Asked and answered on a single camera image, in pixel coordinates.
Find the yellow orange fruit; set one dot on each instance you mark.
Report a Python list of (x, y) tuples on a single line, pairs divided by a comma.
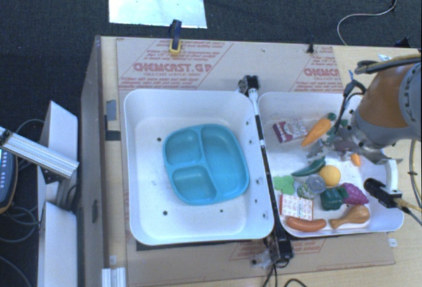
[(330, 175)]

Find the blue divided plate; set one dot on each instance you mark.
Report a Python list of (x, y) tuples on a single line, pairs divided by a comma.
[(204, 163)]

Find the small silver and green can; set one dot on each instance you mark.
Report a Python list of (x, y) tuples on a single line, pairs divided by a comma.
[(311, 186)]

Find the brown chicken drumstick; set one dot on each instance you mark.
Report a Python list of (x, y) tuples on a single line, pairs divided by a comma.
[(354, 215)]

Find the orange sausage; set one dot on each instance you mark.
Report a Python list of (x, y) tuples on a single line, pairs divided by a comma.
[(306, 224)]

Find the green lettuce leaf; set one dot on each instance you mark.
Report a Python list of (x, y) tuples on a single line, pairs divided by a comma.
[(283, 184)]

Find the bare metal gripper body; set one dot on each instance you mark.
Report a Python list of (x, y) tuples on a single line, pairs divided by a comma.
[(369, 151)]

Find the red and white carton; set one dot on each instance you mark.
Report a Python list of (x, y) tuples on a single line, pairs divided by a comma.
[(296, 207)]

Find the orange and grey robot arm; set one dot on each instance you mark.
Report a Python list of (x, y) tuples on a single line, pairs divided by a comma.
[(385, 104)]

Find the brown cardboard board red print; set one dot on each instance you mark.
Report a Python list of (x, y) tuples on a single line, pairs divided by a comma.
[(198, 64)]

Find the small orange carrot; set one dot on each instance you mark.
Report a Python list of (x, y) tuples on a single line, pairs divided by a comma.
[(356, 159)]

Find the green chili pepper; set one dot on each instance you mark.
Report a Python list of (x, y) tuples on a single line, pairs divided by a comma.
[(310, 169)]

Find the thin black and white rod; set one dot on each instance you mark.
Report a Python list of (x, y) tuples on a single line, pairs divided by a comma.
[(263, 153)]

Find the purple grapes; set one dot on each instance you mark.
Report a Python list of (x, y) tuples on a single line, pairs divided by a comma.
[(354, 194)]

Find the green bell pepper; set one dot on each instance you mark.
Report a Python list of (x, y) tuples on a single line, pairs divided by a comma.
[(332, 199)]

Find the white plastic tray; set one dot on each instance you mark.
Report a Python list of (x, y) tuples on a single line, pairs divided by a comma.
[(148, 213), (283, 160)]

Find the black cylinder on white bracket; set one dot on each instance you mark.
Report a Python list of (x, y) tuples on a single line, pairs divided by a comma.
[(378, 191)]

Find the large orange carrot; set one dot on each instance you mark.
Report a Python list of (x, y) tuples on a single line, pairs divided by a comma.
[(317, 131)]

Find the purple and white carton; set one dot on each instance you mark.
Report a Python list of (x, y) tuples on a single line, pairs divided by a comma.
[(290, 131)]

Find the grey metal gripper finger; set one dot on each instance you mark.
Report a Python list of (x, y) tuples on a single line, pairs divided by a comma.
[(344, 148), (315, 149)]

